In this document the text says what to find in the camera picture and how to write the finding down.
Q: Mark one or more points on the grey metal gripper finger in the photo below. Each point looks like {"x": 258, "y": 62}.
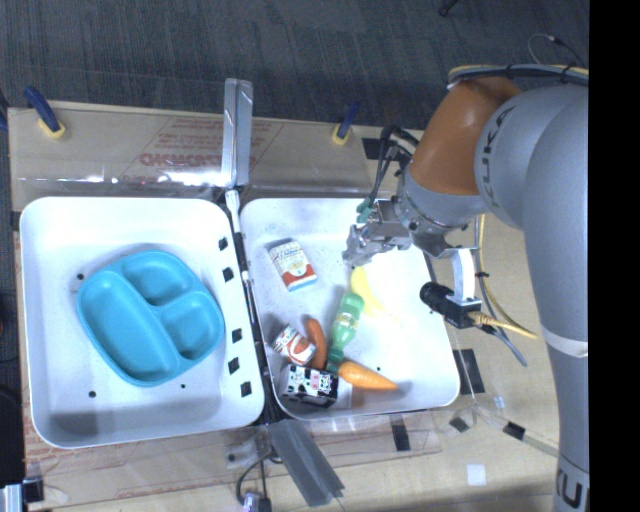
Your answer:
{"x": 351, "y": 246}
{"x": 374, "y": 246}

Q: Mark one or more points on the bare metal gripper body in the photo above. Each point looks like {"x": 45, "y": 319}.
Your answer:
{"x": 392, "y": 225}

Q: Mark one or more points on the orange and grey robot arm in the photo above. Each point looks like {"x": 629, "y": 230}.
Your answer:
{"x": 540, "y": 165}

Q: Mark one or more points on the yellow banana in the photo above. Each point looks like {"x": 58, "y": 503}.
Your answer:
{"x": 365, "y": 292}

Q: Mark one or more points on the red and white carton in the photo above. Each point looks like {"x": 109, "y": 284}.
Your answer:
{"x": 292, "y": 265}

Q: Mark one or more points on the green plastic bottle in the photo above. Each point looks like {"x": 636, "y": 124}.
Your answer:
{"x": 345, "y": 325}

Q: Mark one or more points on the orange-red sausage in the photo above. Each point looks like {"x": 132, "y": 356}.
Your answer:
{"x": 317, "y": 340}

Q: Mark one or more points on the red and white can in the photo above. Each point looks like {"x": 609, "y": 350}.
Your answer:
{"x": 294, "y": 345}

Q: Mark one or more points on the white plastic tray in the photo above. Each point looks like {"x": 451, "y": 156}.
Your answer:
{"x": 60, "y": 240}
{"x": 415, "y": 360}

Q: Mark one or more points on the orange carrot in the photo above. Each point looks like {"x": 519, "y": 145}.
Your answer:
{"x": 365, "y": 377}

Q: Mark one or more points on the black and white cow-print carton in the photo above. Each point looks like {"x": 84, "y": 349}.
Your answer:
{"x": 310, "y": 384}

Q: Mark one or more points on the blue divided plate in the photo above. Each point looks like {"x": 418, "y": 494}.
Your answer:
{"x": 130, "y": 325}

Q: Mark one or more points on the brown cardboard board red print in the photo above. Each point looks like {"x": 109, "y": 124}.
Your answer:
{"x": 125, "y": 140}

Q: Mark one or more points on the black cylinder on white bracket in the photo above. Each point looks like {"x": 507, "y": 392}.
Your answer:
{"x": 452, "y": 300}

